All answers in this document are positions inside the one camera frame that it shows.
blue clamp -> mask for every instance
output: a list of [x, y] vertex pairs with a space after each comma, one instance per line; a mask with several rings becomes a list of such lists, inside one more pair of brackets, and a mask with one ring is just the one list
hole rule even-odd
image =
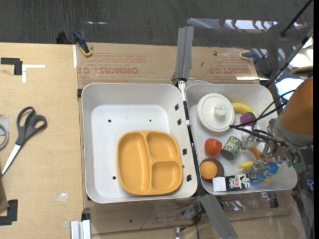
[[88, 45], [86, 44], [81, 34], [78, 31], [74, 31], [73, 36], [74, 36], [75, 42], [78, 42], [80, 44], [80, 50], [84, 54], [84, 56], [86, 57], [91, 56], [92, 50], [88, 47]]
[[239, 58], [242, 60], [249, 60], [249, 59], [253, 59], [254, 64], [256, 64], [259, 60], [261, 60], [262, 58], [258, 56], [258, 54], [256, 54], [256, 52], [254, 51], [248, 51], [248, 52], [239, 52]]

gray metal bar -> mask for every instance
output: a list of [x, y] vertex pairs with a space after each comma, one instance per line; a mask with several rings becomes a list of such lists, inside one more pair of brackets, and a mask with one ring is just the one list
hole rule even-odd
[[174, 74], [176, 79], [188, 79], [189, 77], [193, 36], [193, 26], [186, 26], [178, 29], [177, 56]]
[[199, 197], [210, 221], [214, 225], [221, 239], [238, 239], [238, 236], [231, 226], [224, 210], [214, 195]]

white tape marker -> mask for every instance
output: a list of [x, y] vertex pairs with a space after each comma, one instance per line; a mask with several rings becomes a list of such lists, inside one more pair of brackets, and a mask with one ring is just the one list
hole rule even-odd
[[78, 63], [77, 63], [77, 55], [76, 55], [76, 44], [73, 44], [73, 67], [77, 68]]
[[27, 68], [45, 68], [45, 65], [22, 65], [22, 82], [26, 83], [26, 69]]

tin can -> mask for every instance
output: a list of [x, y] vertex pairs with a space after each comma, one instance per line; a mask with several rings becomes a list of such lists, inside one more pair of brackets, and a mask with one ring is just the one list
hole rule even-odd
[[220, 154], [228, 160], [233, 160], [241, 146], [243, 146], [241, 140], [237, 137], [231, 136], [220, 151]]

white plastic tray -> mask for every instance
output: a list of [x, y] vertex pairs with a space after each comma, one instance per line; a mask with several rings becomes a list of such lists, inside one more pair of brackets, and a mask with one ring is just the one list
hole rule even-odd
[[[196, 192], [195, 165], [178, 88], [170, 84], [93, 83], [83, 89], [82, 108], [85, 185], [93, 201], [107, 204], [180, 199]], [[123, 134], [135, 130], [163, 131], [176, 139], [183, 165], [182, 183], [176, 191], [137, 196], [124, 190], [118, 180], [117, 143]]]
[[[269, 90], [261, 85], [226, 85], [226, 84], [192, 84], [186, 88], [186, 100], [189, 111], [189, 120], [191, 124], [191, 131], [193, 134], [194, 145], [198, 157], [198, 163], [208, 158], [205, 153], [204, 144], [208, 138], [215, 138], [223, 143], [226, 143], [228, 137], [236, 136], [240, 138], [241, 132], [236, 129], [229, 128], [224, 132], [213, 132], [206, 129], [199, 121], [197, 115], [197, 104], [200, 99], [210, 93], [218, 93], [224, 95], [231, 103], [240, 102], [245, 103], [253, 108], [255, 115], [258, 116], [272, 101], [272, 95]], [[240, 124], [240, 114], [235, 114], [234, 124]], [[257, 127], [261, 130], [267, 130], [268, 121], [276, 118], [277, 113], [261, 119], [257, 123]], [[263, 150], [264, 144], [260, 143], [257, 149]], [[224, 167], [224, 175], [235, 175], [243, 172], [243, 169], [238, 169], [237, 165], [244, 163], [246, 160], [256, 160], [254, 154], [250, 150], [240, 150], [234, 160], [227, 160], [220, 154], [215, 156]], [[214, 195], [229, 195], [249, 192], [263, 192], [276, 190], [289, 190], [295, 187], [297, 183], [297, 174], [294, 168], [283, 167], [278, 173], [270, 177], [270, 182], [251, 183], [249, 189], [242, 191], [231, 192], [214, 192], [211, 181], [202, 179], [202, 184], [205, 190]]]

